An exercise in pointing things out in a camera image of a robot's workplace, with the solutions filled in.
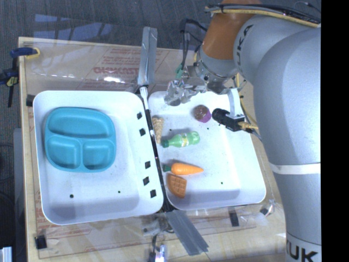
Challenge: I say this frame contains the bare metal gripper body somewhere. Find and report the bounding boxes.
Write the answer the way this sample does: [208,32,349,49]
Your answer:
[180,64,233,96]

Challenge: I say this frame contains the brown and purple cupcake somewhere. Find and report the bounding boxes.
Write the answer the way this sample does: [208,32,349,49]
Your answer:
[193,104,212,123]

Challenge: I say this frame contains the beige ice cream cone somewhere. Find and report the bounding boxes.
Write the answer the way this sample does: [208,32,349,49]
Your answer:
[151,115,165,145]

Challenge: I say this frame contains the green plastic bottle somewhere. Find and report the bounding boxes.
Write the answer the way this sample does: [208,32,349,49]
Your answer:
[160,131,201,149]

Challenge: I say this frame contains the orange carrot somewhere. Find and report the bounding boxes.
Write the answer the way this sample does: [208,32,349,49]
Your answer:
[163,162,204,176]

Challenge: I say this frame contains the white plastic tray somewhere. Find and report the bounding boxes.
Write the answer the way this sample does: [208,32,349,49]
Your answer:
[147,90,267,211]
[32,90,165,226]

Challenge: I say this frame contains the orange waffle biscuit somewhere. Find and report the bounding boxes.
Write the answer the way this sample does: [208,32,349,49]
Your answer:
[166,172,188,199]

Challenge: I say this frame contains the blue divided plate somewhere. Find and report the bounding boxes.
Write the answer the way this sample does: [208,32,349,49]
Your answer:
[44,106,117,174]

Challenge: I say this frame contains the brown cardboard board, red print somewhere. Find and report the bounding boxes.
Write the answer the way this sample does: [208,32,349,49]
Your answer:
[17,36,287,262]

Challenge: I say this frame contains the black cylinder on white bracket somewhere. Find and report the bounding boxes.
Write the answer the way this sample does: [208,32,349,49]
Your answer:
[212,87,246,132]

